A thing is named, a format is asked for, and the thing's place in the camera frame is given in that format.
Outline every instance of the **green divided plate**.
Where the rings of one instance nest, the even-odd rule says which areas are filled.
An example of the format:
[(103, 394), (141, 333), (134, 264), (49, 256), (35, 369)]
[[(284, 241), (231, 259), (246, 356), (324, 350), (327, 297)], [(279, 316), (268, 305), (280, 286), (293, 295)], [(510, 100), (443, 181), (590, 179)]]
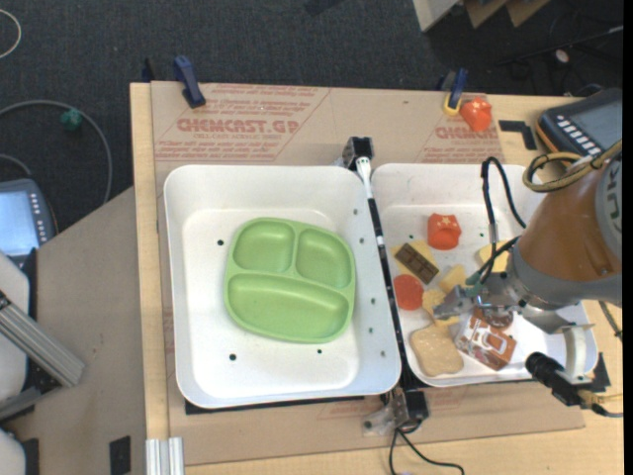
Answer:
[(231, 242), (225, 305), (246, 330), (287, 341), (332, 341), (349, 325), (355, 290), (351, 249), (331, 231), (258, 218)]

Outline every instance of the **dark floor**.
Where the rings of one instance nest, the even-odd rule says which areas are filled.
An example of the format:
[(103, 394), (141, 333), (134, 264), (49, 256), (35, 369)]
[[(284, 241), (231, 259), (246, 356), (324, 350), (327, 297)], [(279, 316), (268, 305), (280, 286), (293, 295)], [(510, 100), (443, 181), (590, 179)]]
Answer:
[[(103, 201), (104, 146), (90, 125), (75, 133), (64, 111), (76, 107), (103, 131), (112, 151), (111, 195), (132, 185), (129, 85), (149, 57), (173, 79), (177, 54), (201, 81), (391, 89), (435, 89), (449, 70), (469, 71), (467, 90), (588, 95), (622, 87), (623, 34), (571, 50), (569, 67), (538, 54), (510, 66), (496, 62), (602, 34), (623, 23), (624, 0), (554, 0), (515, 28), (504, 9), (477, 30), (456, 7), (427, 33), (411, 0), (343, 0), (309, 12), (312, 0), (0, 0), (22, 26), (18, 47), (0, 58), (0, 181), (29, 167), (66, 229)], [(16, 39), (0, 13), (0, 55)]]

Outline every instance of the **screen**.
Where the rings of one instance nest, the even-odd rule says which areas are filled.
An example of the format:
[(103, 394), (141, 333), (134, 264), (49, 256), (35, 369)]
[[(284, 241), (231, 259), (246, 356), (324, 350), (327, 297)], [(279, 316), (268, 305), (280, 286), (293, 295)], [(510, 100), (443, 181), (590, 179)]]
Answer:
[(0, 192), (0, 249), (26, 255), (37, 248), (38, 235), (27, 192)]
[(607, 149), (622, 139), (622, 103), (582, 111), (572, 119), (602, 148)]

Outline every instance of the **orange toy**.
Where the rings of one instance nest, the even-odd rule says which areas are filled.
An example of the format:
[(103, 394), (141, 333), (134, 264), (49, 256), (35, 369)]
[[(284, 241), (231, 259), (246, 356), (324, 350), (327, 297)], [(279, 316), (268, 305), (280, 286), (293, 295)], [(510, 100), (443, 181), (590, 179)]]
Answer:
[(453, 249), (459, 242), (462, 233), (455, 215), (438, 215), (428, 217), (428, 244), (435, 249)]
[(403, 310), (417, 310), (422, 306), (424, 287), (422, 282), (410, 274), (400, 274), (394, 278), (396, 302)]
[(492, 106), (484, 99), (475, 97), (473, 100), (462, 104), (459, 114), (466, 120), (473, 132), (483, 132), (493, 120), (491, 108)]

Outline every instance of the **wooden table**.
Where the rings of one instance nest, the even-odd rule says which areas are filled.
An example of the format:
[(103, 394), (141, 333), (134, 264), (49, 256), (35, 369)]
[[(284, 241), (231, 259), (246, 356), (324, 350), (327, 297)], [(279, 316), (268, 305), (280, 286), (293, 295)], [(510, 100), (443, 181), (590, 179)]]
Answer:
[[(156, 230), (157, 201), (153, 155), (152, 100), (149, 84), (131, 85), (132, 132), (136, 191), (136, 229), (138, 244), (140, 313), (144, 401), (147, 438), (170, 436), (168, 396), (165, 372), (162, 298), (160, 283), (159, 240)], [(380, 100), (380, 93), (374, 93)], [(436, 118), (440, 106), (437, 93), (428, 93), (428, 118)], [(549, 107), (566, 102), (561, 98), (489, 95), (498, 120), (519, 120), (533, 125), (536, 117)], [(526, 165), (535, 152), (526, 151), (521, 137), (499, 133), (507, 163)], [(597, 304), (587, 305), (588, 316), (595, 322), (594, 335), (604, 354), (612, 386), (609, 394), (622, 392), (622, 345), (603, 317)], [(615, 311), (621, 325), (621, 311)], [(583, 411), (586, 427), (574, 430), (510, 435), (459, 441), (426, 443), (421, 450), (431, 459), (461, 464), (466, 473), (623, 473), (623, 421), (607, 419)], [(397, 446), (398, 471), (412, 473), (448, 473), (447, 468), (421, 466), (407, 447)], [(321, 474), (389, 473), (388, 448), (364, 448), (353, 451), (298, 455), (281, 458), (214, 463), (187, 468), (188, 474)]]

